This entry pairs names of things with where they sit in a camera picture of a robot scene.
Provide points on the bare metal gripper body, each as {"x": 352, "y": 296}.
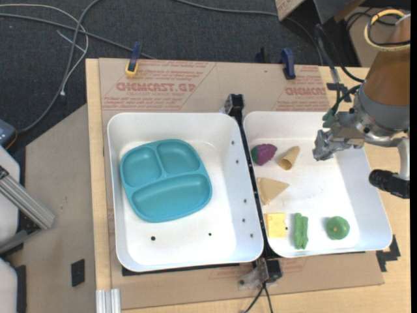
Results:
{"x": 348, "y": 132}

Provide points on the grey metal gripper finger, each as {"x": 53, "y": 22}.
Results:
{"x": 320, "y": 147}
{"x": 331, "y": 148}

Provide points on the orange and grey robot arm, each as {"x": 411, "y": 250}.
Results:
{"x": 389, "y": 73}

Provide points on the tan ice cream cone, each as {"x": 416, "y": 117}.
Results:
{"x": 289, "y": 158}

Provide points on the white plastic tray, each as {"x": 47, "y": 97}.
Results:
{"x": 182, "y": 243}
{"x": 322, "y": 191}

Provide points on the purple grapes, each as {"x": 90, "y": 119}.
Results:
{"x": 263, "y": 154}

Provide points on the tan pizza slice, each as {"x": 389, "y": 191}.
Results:
{"x": 270, "y": 189}

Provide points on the green asparagus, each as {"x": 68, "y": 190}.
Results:
{"x": 301, "y": 231}

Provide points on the yellow cheese block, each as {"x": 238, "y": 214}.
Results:
{"x": 276, "y": 226}

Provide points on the brown cardboard board red print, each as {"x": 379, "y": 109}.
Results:
{"x": 202, "y": 83}

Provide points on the blue divided plate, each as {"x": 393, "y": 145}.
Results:
{"x": 169, "y": 194}

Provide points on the black cylinder on white bracket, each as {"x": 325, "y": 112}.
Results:
{"x": 389, "y": 180}

